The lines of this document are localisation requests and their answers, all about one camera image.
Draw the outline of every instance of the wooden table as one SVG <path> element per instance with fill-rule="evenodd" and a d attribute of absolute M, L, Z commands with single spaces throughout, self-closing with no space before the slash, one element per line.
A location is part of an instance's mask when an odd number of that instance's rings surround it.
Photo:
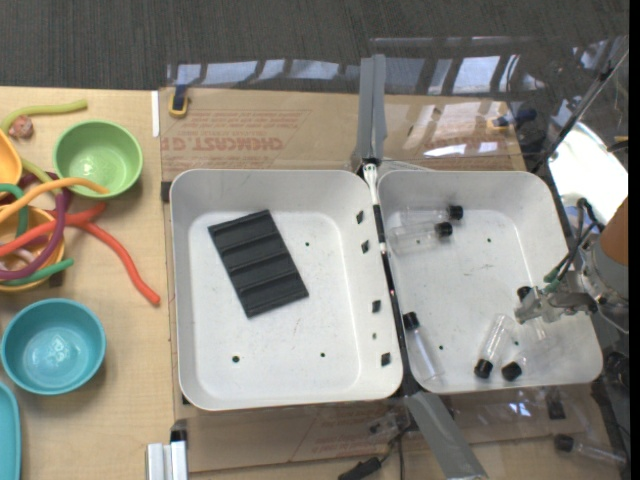
<path fill-rule="evenodd" d="M 79 390 L 57 397 L 32 395 L 15 387 L 0 370 L 20 406 L 22 480 L 145 478 L 145 449 L 167 442 L 174 419 L 172 343 L 167 301 L 167 255 L 163 203 L 160 199 L 161 151 L 152 136 L 151 93 L 81 89 L 0 88 L 0 113 L 36 104 L 86 98 L 88 110 L 58 116 L 36 116 L 33 138 L 16 145 L 24 157 L 52 167 L 56 138 L 71 124 L 89 118 L 109 119 L 129 129 L 140 141 L 145 165 L 140 182 L 109 202 L 97 221 L 131 253 L 145 281 L 162 297 L 152 307 L 134 288 L 113 252 L 95 238 L 74 229 L 65 231 L 67 256 L 76 260 L 59 288 L 0 295 L 0 330 L 28 304 L 48 297 L 75 299 L 102 321 L 107 354 L 99 373 Z M 36 200 L 52 207 L 50 196 Z M 76 198 L 72 209 L 91 204 Z M 583 397 L 592 434 L 607 441 L 602 418 L 588 396 L 588 386 L 576 387 Z M 593 462 L 559 457 L 548 437 L 475 444 L 473 449 L 493 479 L 618 478 L 615 471 Z M 251 454 L 251 450 L 237 450 Z M 211 479 L 333 479 L 355 459 L 228 470 L 193 475 Z M 406 478 L 444 478 L 427 450 L 405 454 Z M 398 478 L 394 454 L 377 478 Z"/>

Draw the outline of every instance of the orange tube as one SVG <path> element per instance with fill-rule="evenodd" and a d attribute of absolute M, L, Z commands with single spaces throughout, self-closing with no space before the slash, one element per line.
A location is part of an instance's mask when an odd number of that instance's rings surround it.
<path fill-rule="evenodd" d="M 56 181 L 50 181 L 48 183 L 43 183 L 42 185 L 38 185 L 33 190 L 27 192 L 23 197 L 14 201 L 11 204 L 8 204 L 3 208 L 3 211 L 0 213 L 0 224 L 7 220 L 11 215 L 17 212 L 20 208 L 27 206 L 31 201 L 33 201 L 36 197 L 45 192 L 49 192 L 50 190 L 54 190 L 56 188 L 64 188 L 69 187 L 71 185 L 82 185 L 83 187 L 87 187 L 94 192 L 98 192 L 99 194 L 108 194 L 109 189 L 103 187 L 102 185 L 98 185 L 93 181 L 85 180 L 84 178 L 61 178 Z"/>
<path fill-rule="evenodd" d="M 85 230 L 88 233 L 91 233 L 93 236 L 104 242 L 108 245 L 120 258 L 125 268 L 127 269 L 127 273 L 133 282 L 133 285 L 137 288 L 137 290 L 154 306 L 160 304 L 160 295 L 154 292 L 149 286 L 142 280 L 138 270 L 136 269 L 131 256 L 127 250 L 118 242 L 113 236 L 107 233 L 104 229 L 100 228 L 96 224 L 92 222 L 83 222 L 80 224 L 74 224 L 74 226 L 79 227 L 80 229 Z"/>
<path fill-rule="evenodd" d="M 95 205 L 93 208 L 89 208 L 88 210 L 85 210 L 83 212 L 71 213 L 71 214 L 68 213 L 65 215 L 65 222 L 68 226 L 77 225 L 82 222 L 86 222 L 100 215 L 105 210 L 106 207 L 107 205 L 105 203 L 99 203 Z M 53 215 L 54 217 L 56 216 L 55 211 L 51 211 L 49 213 L 51 213 L 51 215 Z M 7 256 L 11 254 L 16 249 L 31 242 L 31 240 L 33 240 L 34 238 L 37 238 L 46 233 L 50 233 L 51 231 L 53 231 L 53 228 L 55 227 L 55 225 L 56 225 L 55 221 L 47 222 L 45 224 L 40 224 L 39 226 L 36 226 L 35 228 L 30 229 L 26 233 L 23 233 L 22 235 L 20 235 L 18 238 L 15 238 L 11 242 L 0 246 L 0 258 L 2 256 Z"/>

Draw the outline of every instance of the blue bowl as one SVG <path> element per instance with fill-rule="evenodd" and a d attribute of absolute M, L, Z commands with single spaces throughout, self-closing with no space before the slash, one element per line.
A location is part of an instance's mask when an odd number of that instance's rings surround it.
<path fill-rule="evenodd" d="M 7 375 L 22 389 L 60 395 L 95 375 L 106 348 L 104 329 L 91 310 L 69 299 L 45 299 L 11 320 L 0 354 Z"/>

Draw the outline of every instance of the black cap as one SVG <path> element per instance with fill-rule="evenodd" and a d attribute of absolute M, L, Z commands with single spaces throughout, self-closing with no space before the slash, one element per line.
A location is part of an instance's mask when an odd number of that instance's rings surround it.
<path fill-rule="evenodd" d="M 520 288 L 518 288 L 518 291 L 516 293 L 518 294 L 520 302 L 524 300 L 524 298 L 529 294 L 530 291 L 531 286 L 521 286 Z"/>
<path fill-rule="evenodd" d="M 568 436 L 567 434 L 558 434 L 553 438 L 553 445 L 556 447 L 556 450 L 561 452 L 571 452 L 573 451 L 573 445 L 575 440 L 573 437 Z"/>
<path fill-rule="evenodd" d="M 502 367 L 502 376 L 508 381 L 516 380 L 520 375 L 522 375 L 522 368 L 520 368 L 520 365 L 515 361 Z"/>
<path fill-rule="evenodd" d="M 478 359 L 478 363 L 473 369 L 473 373 L 475 373 L 481 379 L 488 379 L 489 375 L 491 375 L 491 370 L 493 370 L 493 364 L 491 363 L 491 361 L 487 361 L 486 359 Z"/>
<path fill-rule="evenodd" d="M 460 220 L 464 215 L 464 210 L 462 209 L 462 206 L 453 204 L 449 206 L 449 208 L 447 208 L 447 213 L 449 214 L 449 218 L 451 220 Z"/>
<path fill-rule="evenodd" d="M 418 327 L 420 327 L 418 316 L 413 311 L 411 313 L 402 315 L 402 323 L 404 323 L 404 328 L 407 331 L 412 331 L 413 329 L 417 329 Z"/>
<path fill-rule="evenodd" d="M 434 229 L 436 230 L 438 238 L 446 238 L 453 234 L 453 226 L 448 222 L 441 222 L 440 224 L 436 224 L 434 226 Z"/>

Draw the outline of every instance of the white plastic tray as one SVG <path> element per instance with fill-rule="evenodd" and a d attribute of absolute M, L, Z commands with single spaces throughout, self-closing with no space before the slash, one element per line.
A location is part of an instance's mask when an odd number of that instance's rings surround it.
<path fill-rule="evenodd" d="M 175 179 L 170 198 L 179 378 L 192 404 L 220 411 L 384 399 L 397 390 L 402 363 L 361 179 L 345 171 L 192 170 Z M 249 319 L 207 228 L 265 209 L 309 297 Z"/>
<path fill-rule="evenodd" d="M 590 382 L 600 374 L 602 352 L 583 313 L 544 325 L 560 337 L 563 353 L 541 373 L 516 382 L 503 380 L 501 365 L 488 380 L 473 373 L 494 315 L 513 316 L 516 290 L 543 286 L 544 275 L 566 254 L 557 211 L 542 180 L 521 172 L 394 171 L 380 178 L 378 192 L 386 230 L 400 225 L 406 206 L 459 204 L 465 211 L 449 243 L 390 255 L 401 311 L 416 312 L 444 367 L 442 379 L 425 389 L 457 393 L 562 385 Z M 518 325 L 505 359 L 526 346 L 529 326 Z"/>

